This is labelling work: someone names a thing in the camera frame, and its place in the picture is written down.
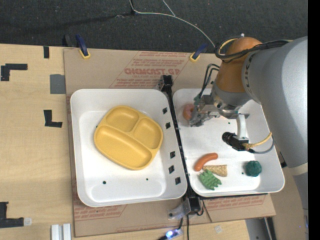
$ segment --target cardboard sheet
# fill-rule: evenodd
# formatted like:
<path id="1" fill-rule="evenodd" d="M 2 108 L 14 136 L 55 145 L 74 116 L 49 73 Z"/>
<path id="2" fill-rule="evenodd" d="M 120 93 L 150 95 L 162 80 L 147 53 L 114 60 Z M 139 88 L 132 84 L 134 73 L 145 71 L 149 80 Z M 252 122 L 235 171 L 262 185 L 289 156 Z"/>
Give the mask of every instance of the cardboard sheet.
<path id="1" fill-rule="evenodd" d="M 64 50 L 66 103 L 72 175 L 75 236 L 92 236 L 117 232 L 176 227 L 179 221 L 168 219 L 168 210 L 180 199 L 93 208 L 78 197 L 70 97 L 80 89 L 156 88 L 161 75 L 172 75 L 172 91 L 200 88 L 207 65 L 220 64 L 213 54 L 201 54 L 197 62 L 189 53 L 90 49 L 91 57 L 83 59 L 77 48 Z M 222 197 L 206 200 L 203 216 L 190 219 L 190 224 L 260 218 L 275 215 L 269 194 Z"/>

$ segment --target white cable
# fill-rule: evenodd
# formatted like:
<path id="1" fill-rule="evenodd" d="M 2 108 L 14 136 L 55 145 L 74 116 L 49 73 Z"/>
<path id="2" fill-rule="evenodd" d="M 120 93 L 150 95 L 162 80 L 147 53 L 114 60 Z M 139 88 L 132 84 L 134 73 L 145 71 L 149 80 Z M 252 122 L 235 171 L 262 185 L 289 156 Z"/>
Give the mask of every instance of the white cable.
<path id="1" fill-rule="evenodd" d="M 161 15 L 161 16 L 167 16 L 167 17 L 171 17 L 171 18 L 177 19 L 177 20 L 179 20 L 179 21 L 182 21 L 182 22 L 184 22 L 184 23 L 186 23 L 186 24 L 194 27 L 195 29 L 197 29 L 198 31 L 200 31 L 200 32 L 209 40 L 209 42 L 212 44 L 212 46 L 213 46 L 214 48 L 216 48 L 214 42 L 206 35 L 205 32 L 203 32 L 203 31 L 202 31 L 200 28 L 198 28 L 196 25 L 193 25 L 192 23 L 184 20 L 183 18 L 177 17 L 177 16 L 172 12 L 172 10 L 169 8 L 169 6 L 168 6 L 167 4 L 166 4 L 166 6 L 169 8 L 169 10 L 172 12 L 173 15 L 171 15 L 171 14 L 166 14 L 166 13 L 160 13 L 160 12 L 142 12 L 142 11 L 138 11 L 138 10 L 136 10 L 136 9 L 134 8 L 131 0 L 129 0 L 129 3 L 130 3 L 131 9 L 132 9 L 135 13 L 137 13 L 137 14 L 141 14 L 141 15 Z"/>

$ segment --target green vegetable toy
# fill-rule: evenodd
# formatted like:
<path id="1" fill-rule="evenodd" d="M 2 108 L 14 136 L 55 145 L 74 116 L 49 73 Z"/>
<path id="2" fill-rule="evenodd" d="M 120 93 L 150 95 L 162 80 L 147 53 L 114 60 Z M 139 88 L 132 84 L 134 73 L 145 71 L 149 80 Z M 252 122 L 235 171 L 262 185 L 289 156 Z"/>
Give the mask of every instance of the green vegetable toy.
<path id="1" fill-rule="evenodd" d="M 221 185 L 221 180 L 214 176 L 214 174 L 205 170 L 199 175 L 201 183 L 209 190 L 215 190 L 219 185 Z"/>
<path id="2" fill-rule="evenodd" d="M 262 171 L 261 164 L 258 161 L 249 161 L 245 166 L 245 174 L 257 177 Z"/>

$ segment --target yellow cable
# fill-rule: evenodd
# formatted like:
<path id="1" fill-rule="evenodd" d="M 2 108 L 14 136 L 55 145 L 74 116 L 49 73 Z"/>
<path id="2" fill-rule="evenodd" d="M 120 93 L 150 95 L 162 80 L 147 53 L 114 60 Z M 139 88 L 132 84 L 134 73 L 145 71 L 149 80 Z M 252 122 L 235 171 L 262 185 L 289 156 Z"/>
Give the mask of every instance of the yellow cable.
<path id="1" fill-rule="evenodd" d="M 266 143 L 266 142 L 270 139 L 271 136 L 272 136 L 272 133 L 270 132 L 270 133 L 268 134 L 268 136 L 267 136 L 264 140 L 261 140 L 261 141 L 259 141 L 259 142 L 257 142 L 257 143 L 243 143 L 242 145 L 243 145 L 246 149 L 251 149 L 251 148 L 254 148 L 254 147 L 256 147 L 256 146 L 259 146 L 259 145 L 261 145 L 261 144 L 263 144 L 263 143 Z"/>

